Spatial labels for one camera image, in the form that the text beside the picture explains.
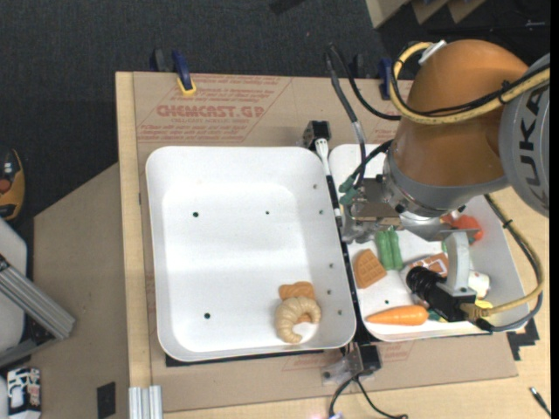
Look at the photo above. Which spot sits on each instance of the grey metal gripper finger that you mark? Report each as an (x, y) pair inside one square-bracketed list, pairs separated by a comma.
[(356, 234)]

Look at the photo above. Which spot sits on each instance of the white plastic tray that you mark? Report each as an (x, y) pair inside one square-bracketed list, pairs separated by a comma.
[(393, 295), (236, 242)]

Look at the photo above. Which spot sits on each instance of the orange carrot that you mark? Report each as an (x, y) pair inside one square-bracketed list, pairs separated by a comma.
[(399, 316)]

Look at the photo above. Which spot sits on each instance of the beige croissant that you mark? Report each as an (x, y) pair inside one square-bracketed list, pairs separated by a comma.
[(292, 314)]

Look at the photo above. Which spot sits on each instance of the brown cardboard board red print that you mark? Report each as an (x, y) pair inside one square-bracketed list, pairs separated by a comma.
[(209, 111)]

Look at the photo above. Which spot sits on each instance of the thin black and white rod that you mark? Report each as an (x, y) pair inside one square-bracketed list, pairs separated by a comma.
[(334, 194)]

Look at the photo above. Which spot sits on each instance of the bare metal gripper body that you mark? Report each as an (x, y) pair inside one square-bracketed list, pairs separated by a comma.
[(375, 210)]

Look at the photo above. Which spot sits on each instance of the black and white carton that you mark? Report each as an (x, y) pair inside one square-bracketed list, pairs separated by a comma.
[(24, 391)]

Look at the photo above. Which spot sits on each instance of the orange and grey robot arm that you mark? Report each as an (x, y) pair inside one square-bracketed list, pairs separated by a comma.
[(454, 116)]

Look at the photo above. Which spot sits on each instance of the orange bread piece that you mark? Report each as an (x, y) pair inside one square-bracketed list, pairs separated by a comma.
[(297, 290)]

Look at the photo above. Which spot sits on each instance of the brown and white toast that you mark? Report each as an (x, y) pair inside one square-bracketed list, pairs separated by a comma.
[(432, 263)]

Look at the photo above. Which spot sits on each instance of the orange waffle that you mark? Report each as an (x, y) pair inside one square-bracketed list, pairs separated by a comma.
[(369, 269)]

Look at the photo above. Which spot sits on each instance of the orange rounded toy food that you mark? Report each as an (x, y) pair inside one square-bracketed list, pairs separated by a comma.
[(467, 225)]

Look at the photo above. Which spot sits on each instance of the white rounded toy food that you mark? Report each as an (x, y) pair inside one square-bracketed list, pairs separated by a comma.
[(480, 284)]

